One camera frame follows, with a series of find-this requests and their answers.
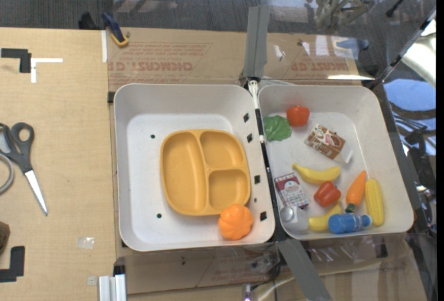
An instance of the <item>banana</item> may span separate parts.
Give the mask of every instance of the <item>banana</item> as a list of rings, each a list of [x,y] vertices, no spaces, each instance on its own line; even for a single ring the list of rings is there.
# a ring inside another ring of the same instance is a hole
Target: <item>banana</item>
[[[341,203],[335,204],[335,206],[324,215],[309,217],[308,228],[312,231],[328,230],[328,219],[334,214],[342,214]]]
[[[299,172],[303,180],[312,184],[322,184],[328,180],[332,182],[341,174],[341,167],[339,165],[332,166],[323,171],[315,171],[314,169],[306,168],[296,163],[293,163],[292,167]]]

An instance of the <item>scissors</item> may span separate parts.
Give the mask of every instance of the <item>scissors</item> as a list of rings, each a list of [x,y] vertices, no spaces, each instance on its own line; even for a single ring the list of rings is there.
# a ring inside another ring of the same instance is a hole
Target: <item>scissors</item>
[[[29,136],[23,140],[20,138],[20,132],[22,130],[28,131]],[[0,133],[3,131],[3,135],[8,146],[8,152],[0,148],[0,154],[5,155],[13,162],[17,163],[22,170],[23,174],[28,179],[29,185],[33,190],[34,196],[39,203],[45,216],[48,215],[48,209],[44,203],[43,194],[40,190],[39,183],[35,177],[34,169],[30,161],[31,144],[34,140],[34,129],[32,126],[24,122],[16,123],[12,128],[0,123]]]

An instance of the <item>cardboard sheet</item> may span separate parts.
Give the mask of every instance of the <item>cardboard sheet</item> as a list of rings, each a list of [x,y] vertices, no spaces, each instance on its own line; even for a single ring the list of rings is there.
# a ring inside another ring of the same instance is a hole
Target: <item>cardboard sheet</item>
[[[427,301],[420,281],[420,270],[413,252],[398,244],[405,253],[396,260],[375,262],[353,271],[322,275],[321,279],[333,300],[364,301]],[[242,300],[242,285],[215,286],[211,288],[164,291],[130,295],[132,301],[192,301],[192,300]],[[254,288],[253,299],[261,301],[305,300],[298,283],[288,268],[283,268],[273,281]]]
[[[110,91],[128,83],[236,84],[242,76],[246,33],[122,28],[120,48],[108,34]],[[287,82],[335,84],[358,76],[352,38],[269,33],[264,77]]]

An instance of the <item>scissor handle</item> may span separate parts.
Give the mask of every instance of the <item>scissor handle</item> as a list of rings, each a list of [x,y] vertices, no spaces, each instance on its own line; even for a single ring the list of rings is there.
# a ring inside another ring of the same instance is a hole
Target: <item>scissor handle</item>
[[[3,132],[6,138],[6,143],[9,146],[10,151],[4,152],[0,149],[0,153],[3,153],[6,157],[16,162],[22,171],[25,173],[33,169],[30,161],[31,144],[34,140],[34,129],[32,126],[24,122],[16,123],[12,128],[0,123],[0,128],[3,128]],[[20,132],[27,130],[29,136],[23,140],[20,138]]]

